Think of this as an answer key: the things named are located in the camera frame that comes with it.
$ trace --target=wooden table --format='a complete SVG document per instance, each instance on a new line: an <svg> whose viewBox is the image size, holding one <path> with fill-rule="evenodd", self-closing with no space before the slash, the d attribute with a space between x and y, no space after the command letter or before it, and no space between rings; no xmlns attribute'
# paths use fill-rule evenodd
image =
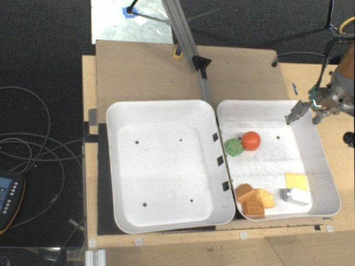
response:
<svg viewBox="0 0 355 266"><path fill-rule="evenodd" d="M97 92L100 91L98 86L102 86L100 82L98 83L98 74L102 73L97 68L102 67L102 64L97 64L97 58L100 54L102 55L101 58L108 58L105 56L107 50L109 51L107 54L112 54L112 50L114 51L116 47L121 46L126 51L131 48L131 44L127 43L104 42L101 45L98 43L96 57L83 56L84 121L90 124L89 132L92 135L98 133L97 119L101 117L92 113L100 107L100 96ZM147 50L150 50L149 46L148 44L143 45ZM159 52L161 49L164 53L165 50L169 52L173 48L172 45L154 45L152 49L153 52L155 50ZM265 67L265 64L270 63L272 58L276 57L275 52L254 49L224 50L223 48L213 47L199 47L199 50L206 57L213 55L213 62L222 53L224 56L221 60L223 62L227 60L223 65L219 64L219 62L222 62L221 60L217 60L215 67L210 70L212 74L209 75L209 80L211 92L214 96L218 94L216 92L217 86L220 86L219 89L223 90L223 86L216 83L217 79L214 74L225 71L230 76L229 79L225 80L225 86L231 88L231 84L234 84L234 87L241 91L243 91L243 84L250 80L250 76L257 76L256 80L259 79L262 82L257 90L272 91L271 94L264 94L259 99L307 100L307 92L316 82L321 68L320 65L314 64L281 63L277 66L278 71L271 71L273 72L272 76L268 77L270 82L267 82L263 74L268 75L270 72L268 73L268 69L263 69L263 66ZM160 62L162 62L161 59L167 58L166 56L167 54L160 54L159 57L154 57L153 61L150 62L155 64L150 64L150 66L158 68ZM334 69L335 66L329 66L326 71ZM118 78L125 78L125 74L120 73ZM280 73L282 73L280 75L282 76L281 81L274 76ZM329 82L329 78L326 76L323 80ZM292 84L297 86L298 95L295 95ZM230 98L230 95L233 94L233 88L227 94L226 98ZM248 99L247 93L240 92L239 96L240 99ZM107 100L107 97L105 98L102 103L106 102L105 105L107 105L110 100ZM97 117L90 119L89 114ZM345 132L353 131L353 125L354 118L340 114L324 119L317 126L342 200L342 207L337 215L328 218L306 217L264 222L234 220L229 224L218 226L215 231L210 232L164 234L156 232L98 236L98 144L85 143L85 204L87 208L88 249L106 249L107 265L117 265L115 262L118 259L121 260L122 265L236 265L236 263L238 265L256 265L254 263L257 262L260 263L259 265L342 265L342 263L346 265L345 262L350 265L355 260L353 251L355 249L354 149L347 147L342 142L342 137ZM326 225L331 225L334 232L327 232ZM315 230L315 226L320 226L320 230ZM248 239L241 240L241 232L246 232ZM135 246L137 238L143 239L144 245L142 247Z"/></svg>

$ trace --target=black floor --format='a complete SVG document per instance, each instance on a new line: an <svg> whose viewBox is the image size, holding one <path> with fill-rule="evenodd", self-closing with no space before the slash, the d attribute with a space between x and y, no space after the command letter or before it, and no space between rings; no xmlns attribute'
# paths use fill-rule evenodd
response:
<svg viewBox="0 0 355 266"><path fill-rule="evenodd" d="M197 44L322 53L332 36L324 29L329 0L181 0L187 17L221 10L190 23ZM335 0L333 24L354 16L355 0ZM50 136L62 143L83 138L81 56L94 54L90 42L90 0L0 0L0 87L20 86L46 103L51 115ZM338 47L332 56L344 52ZM292 55L284 62L320 63L318 57ZM31 132L45 135L46 114L30 94L0 90L0 134ZM42 140L26 138L41 144ZM0 144L1 150L8 145ZM81 155L81 144L70 146ZM12 146L26 156L23 145ZM60 157L70 157L61 151ZM0 155L0 170L19 163ZM8 230L0 246L62 245L83 218L81 169L63 163L63 194L45 214ZM14 224L37 214L53 200L61 186L58 163L38 163L27 177L27 190ZM69 241L82 241L78 231Z"/></svg>

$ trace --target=empty white tray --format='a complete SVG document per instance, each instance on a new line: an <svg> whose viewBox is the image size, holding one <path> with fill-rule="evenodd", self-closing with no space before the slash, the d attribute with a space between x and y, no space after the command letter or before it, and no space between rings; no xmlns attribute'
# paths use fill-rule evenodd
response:
<svg viewBox="0 0 355 266"><path fill-rule="evenodd" d="M114 217L127 233L230 221L216 116L201 100L121 102L106 114Z"/></svg>
<svg viewBox="0 0 355 266"><path fill-rule="evenodd" d="M234 188L249 183L273 194L276 207L265 209L264 217L251 220L331 215L341 202L328 166L326 155L310 111L287 125L285 115L297 101L226 100L217 107L223 142L241 137L245 132L259 133L261 145L256 151L227 155ZM312 203L298 206L285 202L280 191L286 188L285 172L307 176Z"/></svg>

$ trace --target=red tomato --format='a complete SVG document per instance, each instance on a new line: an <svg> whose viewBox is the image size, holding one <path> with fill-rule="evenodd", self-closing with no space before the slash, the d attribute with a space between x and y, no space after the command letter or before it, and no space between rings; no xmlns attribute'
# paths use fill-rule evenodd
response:
<svg viewBox="0 0 355 266"><path fill-rule="evenodd" d="M242 137L242 145L246 151L254 151L260 146L260 136L256 132L247 132Z"/></svg>

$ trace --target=black knob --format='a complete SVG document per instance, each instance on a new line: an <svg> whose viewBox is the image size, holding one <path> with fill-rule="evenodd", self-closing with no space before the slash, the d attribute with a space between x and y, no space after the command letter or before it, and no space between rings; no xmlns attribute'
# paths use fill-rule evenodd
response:
<svg viewBox="0 0 355 266"><path fill-rule="evenodd" d="M349 147L354 148L355 136L353 132L346 132L343 136L343 141Z"/></svg>

